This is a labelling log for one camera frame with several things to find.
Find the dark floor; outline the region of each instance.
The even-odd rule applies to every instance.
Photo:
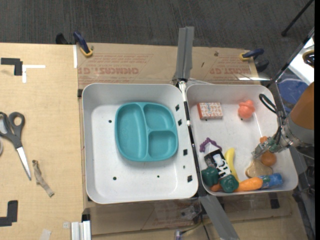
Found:
[[[179,28],[195,27],[193,46],[264,49],[273,77],[315,25],[309,0],[0,0],[0,42],[74,41],[177,46]]]

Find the teal divided plate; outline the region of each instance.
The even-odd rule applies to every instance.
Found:
[[[161,161],[178,149],[175,118],[164,105],[123,104],[115,114],[115,141],[121,155],[137,162]]]

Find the small red and white box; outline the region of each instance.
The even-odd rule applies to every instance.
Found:
[[[200,119],[222,119],[220,102],[201,102],[197,104]]]

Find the black scissors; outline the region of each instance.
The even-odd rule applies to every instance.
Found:
[[[20,118],[20,124],[15,123],[16,118]],[[0,123],[1,121],[3,121],[3,124],[2,127],[0,127],[0,136],[7,138],[13,143],[15,149],[19,154],[25,173],[31,181],[31,173],[27,157],[21,143],[21,132],[26,121],[25,116],[19,112],[12,112],[9,116],[7,116],[7,114],[3,112],[0,112]]]

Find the yellow banana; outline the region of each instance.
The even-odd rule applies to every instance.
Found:
[[[235,149],[233,147],[231,147],[225,152],[224,159],[231,170],[231,174],[235,177],[235,179],[238,182],[240,182],[238,175],[237,175],[237,172],[236,172],[236,169],[234,167],[234,158],[235,158]]]

